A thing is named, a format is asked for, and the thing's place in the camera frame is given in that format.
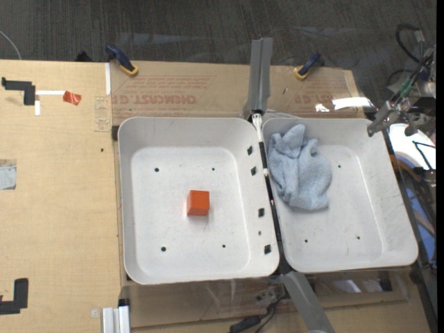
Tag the light blue towel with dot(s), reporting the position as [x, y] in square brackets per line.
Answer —
[301, 175]

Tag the orange cube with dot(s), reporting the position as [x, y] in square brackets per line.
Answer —
[197, 203]

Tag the brown cardboard board, red print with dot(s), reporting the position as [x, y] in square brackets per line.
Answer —
[215, 92]

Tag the white plastic tray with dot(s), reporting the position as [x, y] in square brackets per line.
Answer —
[347, 227]
[180, 262]

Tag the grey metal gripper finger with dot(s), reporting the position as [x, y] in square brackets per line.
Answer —
[381, 118]
[418, 123]

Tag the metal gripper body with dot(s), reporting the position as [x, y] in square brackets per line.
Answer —
[421, 105]

